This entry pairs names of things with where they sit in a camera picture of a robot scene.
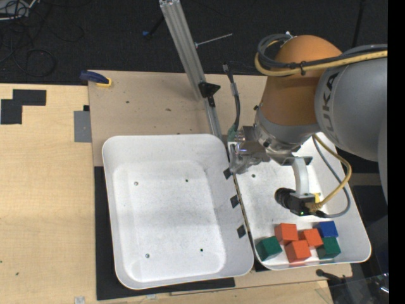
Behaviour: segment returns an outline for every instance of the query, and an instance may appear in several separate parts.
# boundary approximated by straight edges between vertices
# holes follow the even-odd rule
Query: green block
[[[279,253],[283,252],[280,243],[277,241],[275,236],[268,237],[261,240],[256,245],[256,250],[261,261],[265,261],[269,258],[277,256]]]
[[[341,252],[336,237],[323,237],[322,241],[323,245],[316,249],[319,259],[332,259]]]

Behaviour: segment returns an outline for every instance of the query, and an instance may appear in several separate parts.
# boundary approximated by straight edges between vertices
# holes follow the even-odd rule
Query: red block
[[[303,230],[298,234],[298,237],[300,240],[306,240],[308,245],[313,246],[314,248],[323,245],[323,241],[318,229]]]
[[[304,261],[311,256],[306,240],[292,241],[285,246],[284,250],[290,263]]]
[[[274,228],[274,235],[282,245],[287,245],[292,241],[298,241],[298,231],[295,224],[280,223]]]

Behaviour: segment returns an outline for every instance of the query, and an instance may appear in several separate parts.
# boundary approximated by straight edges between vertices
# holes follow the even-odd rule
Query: wooden table
[[[110,92],[97,92],[93,84],[89,84],[89,87],[0,84],[0,99],[11,99],[13,89],[47,91],[46,106],[23,106],[21,125],[0,125],[0,303],[73,304],[75,298],[80,303],[79,296],[84,297],[86,304],[149,300],[145,296],[137,296],[97,301],[94,166],[100,165],[99,147],[111,132],[106,129],[105,121],[104,130],[102,124],[103,114],[108,114],[109,108],[102,111],[103,104],[91,96],[97,97],[98,94],[97,98],[106,100],[109,94],[111,105],[128,110],[129,107],[123,107],[131,103],[134,105],[134,99],[126,96],[123,98],[125,104],[118,104],[118,99],[111,97],[119,89],[133,89],[138,100],[138,105],[132,109],[133,114],[147,107],[150,112],[143,111],[142,122],[128,120],[127,124],[130,123],[132,127],[122,127],[127,134],[133,134],[134,127],[135,133],[138,127],[143,130],[140,134],[149,134],[156,127],[151,127],[153,123],[148,124],[148,120],[155,118],[156,121],[159,112],[175,119],[176,111],[191,101],[176,103],[167,96],[166,101],[170,102],[165,103],[162,110],[156,111],[158,106],[163,105],[161,99],[139,91],[135,94],[137,84],[144,86],[144,89],[162,89],[168,85],[171,92],[178,95],[179,87],[188,83],[184,74],[105,74],[113,77],[115,92],[111,92],[113,88]],[[222,110],[218,106],[218,114],[222,118],[222,129],[226,131],[234,116],[234,109],[230,92],[226,91],[225,78],[221,80],[221,93],[226,103]],[[239,84],[239,87],[251,84],[247,77],[239,82],[244,80],[245,83]],[[74,137],[73,112],[81,111],[84,105],[89,104],[89,91],[94,147],[91,143],[75,142]],[[246,93],[241,93],[242,107],[251,107],[254,100],[257,102],[256,98],[243,98],[243,95]],[[218,105],[221,105],[221,96],[218,93]],[[155,100],[155,108],[151,108],[148,98]],[[242,116],[248,109],[247,106],[244,108]],[[228,115],[221,117],[222,111]],[[206,120],[203,108],[191,113],[196,120]],[[106,117],[119,120],[120,115],[125,121],[124,111],[109,113]],[[161,126],[160,130],[154,131],[156,134],[178,129],[169,128],[167,118],[155,123],[152,126]],[[202,131],[208,130],[207,125],[201,124],[201,127],[204,127]],[[184,125],[182,129],[198,132],[190,131],[193,128]],[[347,263],[327,265],[327,270],[337,276],[351,276],[351,266]],[[325,303],[325,299],[330,300],[327,282],[316,276],[314,267],[279,272],[252,271],[235,278],[235,283],[234,289],[157,294],[153,303],[268,303],[269,299],[279,303]]]

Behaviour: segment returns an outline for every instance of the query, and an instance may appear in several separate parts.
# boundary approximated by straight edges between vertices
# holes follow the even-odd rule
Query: aluminum extrusion bar
[[[200,101],[202,96],[198,84],[206,79],[180,0],[159,0],[159,4],[196,99]],[[204,105],[211,133],[222,139],[215,107],[211,107],[206,98]]]

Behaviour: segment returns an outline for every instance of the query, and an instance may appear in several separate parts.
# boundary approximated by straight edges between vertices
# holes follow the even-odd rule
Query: black floor
[[[30,4],[33,0],[24,0]],[[270,34],[312,34],[346,51],[388,41],[388,0],[181,0],[205,73],[222,73],[233,61],[235,73],[254,68],[258,42]],[[15,10],[15,14],[26,12]],[[0,82],[85,84],[82,70],[184,72],[159,0],[40,0],[17,19],[0,9]],[[354,172],[375,174],[378,165],[355,156]],[[354,278],[388,272],[387,204],[378,186],[353,188],[370,240],[375,245]]]

